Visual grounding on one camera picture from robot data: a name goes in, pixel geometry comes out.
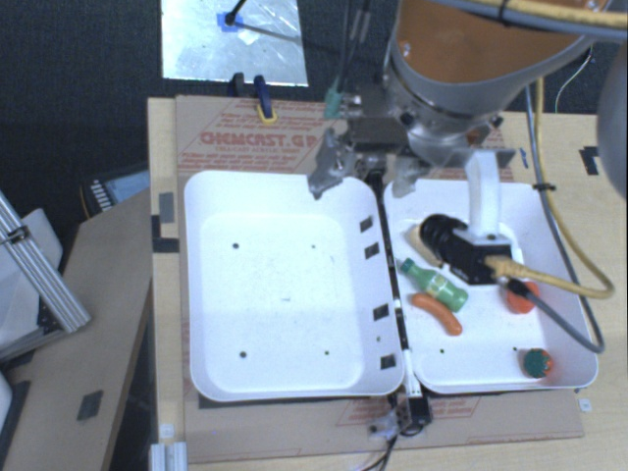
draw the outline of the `empty white tray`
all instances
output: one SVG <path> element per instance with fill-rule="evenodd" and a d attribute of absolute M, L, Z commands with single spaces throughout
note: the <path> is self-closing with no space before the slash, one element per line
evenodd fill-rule
<path fill-rule="evenodd" d="M 406 234 L 436 213 L 468 222 L 468 183 L 419 180 L 416 190 L 402 198 L 394 198 L 389 186 L 385 205 L 394 256 L 402 260 L 410 257 L 419 267 L 433 269 L 410 246 Z M 501 223 L 501 233 L 521 249 L 517 258 L 521 255 L 534 269 L 569 278 L 538 192 L 526 184 L 502 183 Z M 463 328 L 458 337 L 447 335 L 431 315 L 413 307 L 409 297 L 417 287 L 403 274 L 397 276 L 414 373 L 424 386 L 437 393 L 487 393 L 578 388 L 595 379 L 596 356 L 545 313 L 535 308 L 529 314 L 513 314 L 497 286 L 467 286 L 446 266 L 441 273 L 469 293 L 468 301 L 456 313 Z M 541 298 L 587 336 L 578 298 L 551 286 L 539 287 Z M 552 371 L 542 380 L 530 378 L 522 370 L 523 355 L 532 347 L 544 348 L 553 358 Z"/>
<path fill-rule="evenodd" d="M 190 368 L 220 401 L 379 395 L 403 376 L 375 197 L 207 171 L 184 191 Z"/>

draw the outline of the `green bottle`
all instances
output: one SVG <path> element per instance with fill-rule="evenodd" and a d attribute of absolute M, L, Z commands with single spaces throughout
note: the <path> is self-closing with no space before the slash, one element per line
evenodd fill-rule
<path fill-rule="evenodd" d="M 410 258 L 406 258 L 400 269 L 403 274 L 416 281 L 420 289 L 442 302 L 452 312 L 459 311 L 469 297 L 464 289 L 455 287 L 436 271 L 421 269 Z"/>

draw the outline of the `yellow clamp pad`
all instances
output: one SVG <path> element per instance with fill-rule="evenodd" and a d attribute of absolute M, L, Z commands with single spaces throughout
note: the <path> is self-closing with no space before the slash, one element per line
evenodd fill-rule
<path fill-rule="evenodd" d="M 262 121 L 262 124 L 265 124 L 266 126 L 270 126 L 274 124 L 278 119 L 277 112 L 275 112 L 275 109 L 272 108 L 271 110 L 273 110 L 273 116 L 267 119 L 266 117 L 264 117 L 264 112 L 262 111 L 262 105 L 257 105 L 257 115 L 259 115 L 259 118 Z"/>

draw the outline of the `dark floor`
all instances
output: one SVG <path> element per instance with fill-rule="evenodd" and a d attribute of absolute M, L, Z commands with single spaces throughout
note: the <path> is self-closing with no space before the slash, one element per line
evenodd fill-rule
<path fill-rule="evenodd" d="M 343 0 L 297 0 L 308 88 L 272 88 L 277 98 L 317 100 L 337 73 Z M 368 47 L 352 80 L 382 65 L 396 0 L 375 0 Z M 84 219 L 79 184 L 147 158 L 146 99 L 224 94 L 213 82 L 161 77 L 160 0 L 0 0 L 0 189 L 21 214 L 43 207 L 60 237 Z M 595 113 L 616 46 L 594 61 L 561 100 L 566 113 Z M 549 76 L 547 110 L 574 62 Z M 511 108 L 523 109 L 522 98 Z M 149 436 L 146 343 L 112 469 L 141 469 Z"/>

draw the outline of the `silver reflective sheet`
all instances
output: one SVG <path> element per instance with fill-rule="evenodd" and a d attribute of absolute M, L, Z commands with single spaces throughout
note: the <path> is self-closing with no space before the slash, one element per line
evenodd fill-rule
<path fill-rule="evenodd" d="M 307 86 L 296 0 L 247 0 L 243 25 L 223 31 L 218 15 L 238 0 L 161 0 L 166 79 L 246 82 L 263 75 L 274 85 Z"/>

